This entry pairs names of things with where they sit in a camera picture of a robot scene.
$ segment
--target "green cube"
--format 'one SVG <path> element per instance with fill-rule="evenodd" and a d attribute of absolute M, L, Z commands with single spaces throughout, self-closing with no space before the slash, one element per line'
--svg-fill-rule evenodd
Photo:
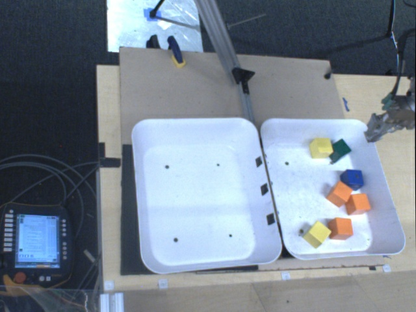
<path fill-rule="evenodd" d="M 351 152 L 351 148 L 345 143 L 343 139 L 332 144 L 333 153 L 330 155 L 332 163 L 336 163 L 341 157 Z"/>

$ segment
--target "table top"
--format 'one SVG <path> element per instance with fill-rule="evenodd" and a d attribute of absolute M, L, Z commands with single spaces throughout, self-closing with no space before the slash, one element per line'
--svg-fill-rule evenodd
<path fill-rule="evenodd" d="M 253 57 L 260 65 L 265 57 Z M 273 58 L 267 57 L 268 63 Z M 276 58 L 284 63 L 284 58 Z M 381 112 L 380 100 L 388 93 L 394 77 L 363 75 L 332 75 L 338 91 L 338 105 L 348 102 L 349 111 L 343 110 L 345 118 L 354 118 L 365 123 L 371 113 Z M 269 82 L 282 82 L 279 75 Z M 97 67 L 97 102 L 99 141 L 105 143 L 106 157 L 122 156 L 122 110 L 120 101 L 120 68 L 118 66 Z M 401 92 L 409 86 L 408 80 L 400 85 Z M 406 235 L 406 247 L 398 255 L 388 257 L 349 257 L 301 261 L 280 259 L 269 265 L 259 266 L 256 272 L 239 273 L 180 273 L 169 275 L 120 275 L 120 219 L 121 219 L 121 168 L 100 170 L 101 247 L 103 256 L 103 281 L 106 291 L 128 291 L 155 289 L 160 279 L 167 279 L 170 287 L 195 287 L 238 283 L 278 281 L 282 272 L 290 272 L 292 279 L 351 276 L 381 273 L 388 264 L 393 272 L 416 270 L 415 251 L 415 132 L 398 131 L 386 135 L 377 144 L 380 160 Z"/>

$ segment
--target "yellow cube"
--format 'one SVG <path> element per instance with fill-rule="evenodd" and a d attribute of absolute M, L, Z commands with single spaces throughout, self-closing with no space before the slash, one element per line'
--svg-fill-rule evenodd
<path fill-rule="evenodd" d="M 331 140 L 328 138 L 314 138 L 309 144 L 313 159 L 325 159 L 333 153 Z"/>
<path fill-rule="evenodd" d="M 305 233 L 304 239 L 314 248 L 318 248 L 325 241 L 325 239 L 329 237 L 330 234 L 331 230 L 329 230 L 321 222 L 316 221 L 315 224 L 313 224 L 309 229 L 309 231 Z"/>

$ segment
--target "black carpet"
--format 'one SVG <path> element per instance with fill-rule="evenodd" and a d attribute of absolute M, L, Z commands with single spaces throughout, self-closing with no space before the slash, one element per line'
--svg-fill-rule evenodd
<path fill-rule="evenodd" d="M 266 13 L 230 30 L 238 53 L 328 59 L 335 73 L 395 73 L 395 48 L 384 36 L 391 0 L 218 4 L 229 23 Z M 118 55 L 107 52 L 106 0 L 0 0 L 0 10 L 0 159 L 37 153 L 70 165 L 97 161 L 96 65 L 118 63 Z M 414 27 L 415 9 L 397 0 L 396 37 Z M 212 51 L 205 33 L 203 45 Z M 406 75 L 414 73 L 414 37 L 408 40 L 405 60 Z M 0 172 L 0 203 L 37 177 L 43 176 L 36 170 Z M 94 177 L 89 182 L 94 184 Z M 36 198 L 49 202 L 57 197 L 52 185 L 36 192 Z M 90 268 L 83 250 L 98 256 L 96 204 L 84 193 L 88 215 L 68 288 L 77 288 Z M 94 282 L 84 285 L 91 288 Z"/>

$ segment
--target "white tray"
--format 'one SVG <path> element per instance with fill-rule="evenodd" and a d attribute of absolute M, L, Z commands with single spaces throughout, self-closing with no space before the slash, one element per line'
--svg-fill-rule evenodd
<path fill-rule="evenodd" d="M 367 126 L 358 120 L 270 119 L 261 126 L 261 138 L 282 237 L 287 250 L 299 259 L 353 255 L 397 254 L 405 244 L 404 232 L 374 143 L 364 137 Z M 314 138 L 343 138 L 352 151 L 335 164 L 312 159 Z M 346 169 L 361 170 L 371 211 L 348 216 L 325 197 Z M 351 218 L 354 235 L 347 240 L 326 239 L 317 249 L 302 238 L 315 221 Z"/>
<path fill-rule="evenodd" d="M 261 192 L 261 186 L 269 187 L 252 123 L 143 120 L 132 139 L 140 251 L 151 271 L 257 265 L 278 258 L 281 239 L 277 223 L 268 223 L 275 219 L 274 206 L 271 192 Z"/>

